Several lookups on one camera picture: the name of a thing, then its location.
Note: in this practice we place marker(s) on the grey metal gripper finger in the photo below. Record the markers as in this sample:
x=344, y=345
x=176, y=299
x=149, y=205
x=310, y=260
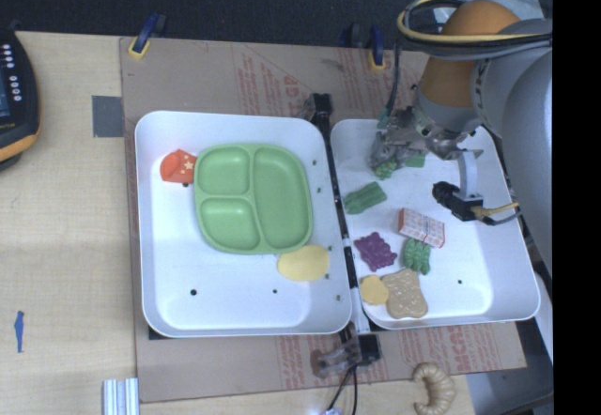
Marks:
x=402, y=155
x=379, y=150

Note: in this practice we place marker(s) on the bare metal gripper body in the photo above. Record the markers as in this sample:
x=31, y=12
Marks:
x=413, y=136

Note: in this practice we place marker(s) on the green grapes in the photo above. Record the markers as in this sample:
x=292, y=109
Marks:
x=386, y=170

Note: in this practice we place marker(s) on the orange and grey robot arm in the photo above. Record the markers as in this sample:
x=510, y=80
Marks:
x=526, y=112

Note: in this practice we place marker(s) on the small green block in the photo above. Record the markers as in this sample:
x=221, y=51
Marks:
x=415, y=161

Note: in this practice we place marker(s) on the green bean bundle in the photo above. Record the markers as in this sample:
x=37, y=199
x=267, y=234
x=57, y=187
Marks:
x=365, y=198

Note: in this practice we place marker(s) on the thin black and white rod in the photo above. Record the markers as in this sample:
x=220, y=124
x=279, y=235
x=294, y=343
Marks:
x=339, y=211

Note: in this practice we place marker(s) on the orange and white carton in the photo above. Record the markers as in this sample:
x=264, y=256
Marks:
x=421, y=227

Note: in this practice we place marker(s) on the purple grapes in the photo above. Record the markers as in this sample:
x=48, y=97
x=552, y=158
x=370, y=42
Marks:
x=374, y=251

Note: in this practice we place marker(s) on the green pea pods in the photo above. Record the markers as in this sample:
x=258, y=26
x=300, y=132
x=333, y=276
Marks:
x=417, y=256

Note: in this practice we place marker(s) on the green divided plate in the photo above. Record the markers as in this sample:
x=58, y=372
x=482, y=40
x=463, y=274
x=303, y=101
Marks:
x=277, y=197

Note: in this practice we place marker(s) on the yellow potato crisp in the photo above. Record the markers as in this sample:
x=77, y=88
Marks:
x=304, y=263

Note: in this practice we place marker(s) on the white plastic tray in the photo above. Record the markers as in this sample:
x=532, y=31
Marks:
x=225, y=300
x=474, y=272

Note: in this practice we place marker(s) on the small yellow crisp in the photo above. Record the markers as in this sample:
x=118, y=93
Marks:
x=374, y=290

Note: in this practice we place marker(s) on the tan bread slice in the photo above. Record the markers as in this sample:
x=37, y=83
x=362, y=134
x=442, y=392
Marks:
x=405, y=295

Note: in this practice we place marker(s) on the brown cardboard board red print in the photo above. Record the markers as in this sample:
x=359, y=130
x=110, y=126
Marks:
x=197, y=75

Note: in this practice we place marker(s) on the orange packet with yellow stars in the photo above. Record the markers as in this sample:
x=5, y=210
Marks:
x=176, y=166

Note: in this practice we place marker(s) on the tan croissant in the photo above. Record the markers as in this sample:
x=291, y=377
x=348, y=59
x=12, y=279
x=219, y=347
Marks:
x=439, y=387

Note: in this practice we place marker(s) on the black cylinder on white bracket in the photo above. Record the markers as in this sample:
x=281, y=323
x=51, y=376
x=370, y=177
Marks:
x=462, y=204

